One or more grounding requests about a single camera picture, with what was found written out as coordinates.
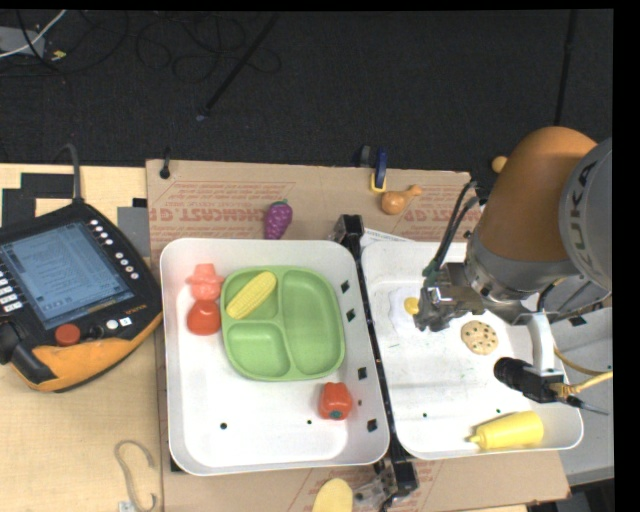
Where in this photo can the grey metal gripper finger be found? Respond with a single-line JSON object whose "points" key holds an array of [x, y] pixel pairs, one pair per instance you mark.
{"points": [[441, 320], [423, 312]]}

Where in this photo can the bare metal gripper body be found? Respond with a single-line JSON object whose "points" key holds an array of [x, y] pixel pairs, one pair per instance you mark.
{"points": [[457, 290]]}

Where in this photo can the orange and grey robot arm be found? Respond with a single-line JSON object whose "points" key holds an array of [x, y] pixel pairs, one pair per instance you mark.
{"points": [[530, 210]]}

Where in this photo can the white fried egg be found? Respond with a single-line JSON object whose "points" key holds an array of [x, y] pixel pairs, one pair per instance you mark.
{"points": [[407, 305]]}

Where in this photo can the beige chocolate chip biscuit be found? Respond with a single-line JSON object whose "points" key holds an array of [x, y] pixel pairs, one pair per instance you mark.
{"points": [[479, 338]]}

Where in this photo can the white plastic tray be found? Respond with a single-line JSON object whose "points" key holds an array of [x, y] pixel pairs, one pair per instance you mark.
{"points": [[260, 430], [440, 390]]}

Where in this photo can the white paper sheet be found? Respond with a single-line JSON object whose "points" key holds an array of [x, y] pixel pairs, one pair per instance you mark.
{"points": [[382, 236]]}

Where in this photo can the brown chicken drumstick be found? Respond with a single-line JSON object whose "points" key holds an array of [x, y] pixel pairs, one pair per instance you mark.
{"points": [[395, 201]]}

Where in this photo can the green divided plate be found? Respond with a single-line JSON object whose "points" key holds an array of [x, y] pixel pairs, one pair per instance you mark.
{"points": [[310, 320]]}

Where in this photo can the red bell pepper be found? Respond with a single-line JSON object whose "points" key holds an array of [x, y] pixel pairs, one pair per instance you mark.
{"points": [[334, 400]]}

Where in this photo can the yellow mustard bottle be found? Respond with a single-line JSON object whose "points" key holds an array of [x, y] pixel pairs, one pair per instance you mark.
{"points": [[512, 430]]}

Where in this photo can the small orange ball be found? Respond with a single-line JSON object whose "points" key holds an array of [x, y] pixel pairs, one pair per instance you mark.
{"points": [[499, 164]]}

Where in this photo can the brown cardboard board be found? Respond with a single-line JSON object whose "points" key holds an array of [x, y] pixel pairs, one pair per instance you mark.
{"points": [[320, 200]]}

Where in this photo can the purple grapes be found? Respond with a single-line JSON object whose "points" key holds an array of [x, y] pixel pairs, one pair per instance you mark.
{"points": [[278, 220]]}

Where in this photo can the yellow corn cob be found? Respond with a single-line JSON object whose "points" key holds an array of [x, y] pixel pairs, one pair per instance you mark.
{"points": [[251, 295]]}

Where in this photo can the yellow potato crisp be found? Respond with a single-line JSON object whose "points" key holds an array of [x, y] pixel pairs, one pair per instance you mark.
{"points": [[332, 496]]}

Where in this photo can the red cup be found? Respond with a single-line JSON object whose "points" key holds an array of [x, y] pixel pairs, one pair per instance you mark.
{"points": [[204, 317]]}

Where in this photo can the pink toy figure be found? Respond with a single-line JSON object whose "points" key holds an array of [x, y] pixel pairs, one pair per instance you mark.
{"points": [[205, 282]]}

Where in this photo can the black cylinder on white bracket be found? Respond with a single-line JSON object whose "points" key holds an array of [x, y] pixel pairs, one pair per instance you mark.
{"points": [[525, 377]]}

